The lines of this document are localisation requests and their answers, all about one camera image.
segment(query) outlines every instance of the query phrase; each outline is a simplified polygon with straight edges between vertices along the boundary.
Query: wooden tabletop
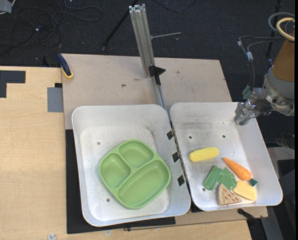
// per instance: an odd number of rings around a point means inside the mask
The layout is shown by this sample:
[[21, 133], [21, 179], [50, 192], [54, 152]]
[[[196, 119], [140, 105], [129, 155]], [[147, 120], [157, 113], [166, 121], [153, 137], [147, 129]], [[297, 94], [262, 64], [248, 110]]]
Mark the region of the wooden tabletop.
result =
[[[47, 89], [62, 82], [60, 68], [0, 66], [25, 71], [25, 83], [7, 83], [0, 98], [0, 239], [223, 239], [251, 240], [236, 211], [187, 213], [176, 225], [124, 231], [66, 232], [64, 112], [48, 112]], [[265, 207], [249, 207], [256, 217]]]

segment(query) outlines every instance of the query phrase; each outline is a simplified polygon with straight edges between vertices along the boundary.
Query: toy carrot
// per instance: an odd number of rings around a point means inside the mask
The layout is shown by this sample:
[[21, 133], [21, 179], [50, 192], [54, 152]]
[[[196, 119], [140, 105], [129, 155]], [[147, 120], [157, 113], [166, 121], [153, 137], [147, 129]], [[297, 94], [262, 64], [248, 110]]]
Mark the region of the toy carrot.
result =
[[223, 160], [240, 179], [244, 181], [251, 181], [253, 186], [257, 183], [257, 181], [251, 177], [251, 172], [248, 169], [244, 168], [237, 162], [228, 159], [227, 157], [224, 157]]

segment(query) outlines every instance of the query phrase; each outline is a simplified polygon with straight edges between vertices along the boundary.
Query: white tray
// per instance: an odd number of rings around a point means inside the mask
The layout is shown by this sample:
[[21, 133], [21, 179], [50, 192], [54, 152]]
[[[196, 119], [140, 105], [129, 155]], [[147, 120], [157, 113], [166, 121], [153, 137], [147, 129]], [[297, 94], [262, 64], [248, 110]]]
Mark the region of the white tray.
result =
[[[170, 109], [191, 197], [195, 205], [204, 211], [275, 206], [282, 201], [283, 192], [258, 123], [252, 119], [246, 125], [236, 125], [236, 107], [237, 102], [189, 102], [176, 103]], [[201, 162], [189, 160], [192, 151], [205, 147], [217, 147], [220, 154]], [[252, 178], [258, 181], [255, 202], [242, 198], [241, 203], [220, 206], [218, 185], [214, 190], [204, 189], [204, 181], [214, 165], [229, 169], [223, 157], [251, 171]]]
[[[184, 182], [174, 138], [168, 138], [171, 125], [167, 112], [155, 104], [80, 106], [72, 114], [76, 145], [81, 206], [84, 218], [93, 226], [165, 218], [185, 214], [191, 198]], [[98, 167], [101, 159], [114, 147], [129, 139], [147, 143], [165, 161], [171, 171], [168, 187], [141, 209], [123, 207], [103, 184]]]

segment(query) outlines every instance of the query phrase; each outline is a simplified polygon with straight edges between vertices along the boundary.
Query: orange carrot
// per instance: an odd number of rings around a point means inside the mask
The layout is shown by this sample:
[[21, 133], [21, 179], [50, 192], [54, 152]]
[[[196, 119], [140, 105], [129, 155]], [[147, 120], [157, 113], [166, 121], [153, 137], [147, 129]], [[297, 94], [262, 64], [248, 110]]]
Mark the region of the orange carrot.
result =
[[244, 168], [242, 165], [238, 164], [237, 162], [234, 162], [227, 157], [223, 158], [224, 162], [236, 173], [236, 175], [244, 180], [244, 181], [249, 181], [251, 180], [251, 172]]

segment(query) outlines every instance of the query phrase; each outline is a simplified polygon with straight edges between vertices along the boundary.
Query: yellow corn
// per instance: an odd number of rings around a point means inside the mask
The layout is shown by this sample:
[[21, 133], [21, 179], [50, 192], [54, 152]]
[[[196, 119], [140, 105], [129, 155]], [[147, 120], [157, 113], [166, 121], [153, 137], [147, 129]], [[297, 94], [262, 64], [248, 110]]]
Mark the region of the yellow corn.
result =
[[189, 158], [193, 162], [203, 161], [215, 158], [220, 153], [219, 149], [214, 146], [201, 148], [189, 154]]

